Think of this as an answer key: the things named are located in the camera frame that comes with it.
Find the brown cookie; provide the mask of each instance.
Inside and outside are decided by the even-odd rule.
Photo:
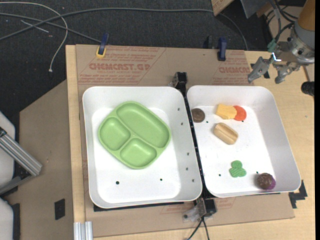
[[[200,108],[194,108],[191,110],[192,119],[195,123],[200,123],[205,120],[205,112],[203,112]]]

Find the white cable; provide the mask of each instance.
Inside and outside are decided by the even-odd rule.
[[[41,7],[44,7],[44,8],[47,8],[48,10],[54,12],[55,14],[57,14],[58,16],[61,16],[61,14],[59,12],[57,12],[56,10],[44,5],[44,4],[41,4],[41,3],[35,3],[35,2],[21,2],[21,1],[9,1],[9,2],[0,2],[0,4],[23,4],[23,5],[34,5],[34,6],[41,6]],[[58,52],[60,51],[61,47],[64,45],[66,39],[67,39],[67,36],[68,36],[68,25],[67,25],[67,22],[65,21],[65,19],[63,17],[61,17],[61,19],[63,20],[64,22],[64,25],[65,25],[65,36],[64,36],[64,39],[62,40],[60,46],[58,47],[58,49],[56,50],[55,54],[53,55],[52,57],[52,60],[51,60],[51,63],[50,63],[50,68],[49,68],[49,72],[50,73],[53,73],[53,70],[52,70],[52,65],[54,63],[54,60],[58,54]]]

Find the black fabric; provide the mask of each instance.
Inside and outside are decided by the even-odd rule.
[[[212,10],[211,0],[0,0],[9,1],[43,4],[60,14],[101,7]],[[0,3],[0,12],[42,20],[55,16],[46,8],[26,4]],[[240,0],[232,2],[222,14],[238,25],[249,50],[267,49],[263,18],[253,15],[246,19]],[[225,37],[227,49],[246,49],[237,28],[222,15],[214,17],[210,12],[96,11],[67,16],[65,20],[70,29],[98,40],[108,32],[111,45],[203,48],[207,37],[212,36],[214,47],[220,37]],[[64,25],[61,19],[52,23]],[[26,27],[20,18],[0,15],[0,38]],[[48,74],[65,31],[47,24],[39,27],[49,33],[32,28],[0,40],[0,111],[9,119],[66,79],[64,46],[54,60],[52,78]],[[75,44],[98,43],[69,33],[65,45]]]

